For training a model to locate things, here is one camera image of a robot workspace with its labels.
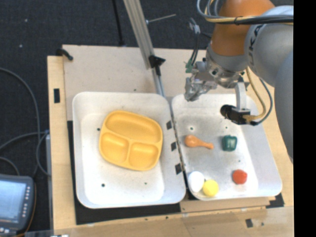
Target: white egg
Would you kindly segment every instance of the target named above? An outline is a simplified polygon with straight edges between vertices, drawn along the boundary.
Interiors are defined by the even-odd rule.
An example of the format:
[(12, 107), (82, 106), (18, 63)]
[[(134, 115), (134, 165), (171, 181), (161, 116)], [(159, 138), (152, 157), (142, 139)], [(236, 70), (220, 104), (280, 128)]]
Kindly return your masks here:
[(201, 172), (193, 171), (189, 174), (188, 182), (192, 192), (199, 192), (203, 188), (205, 178)]

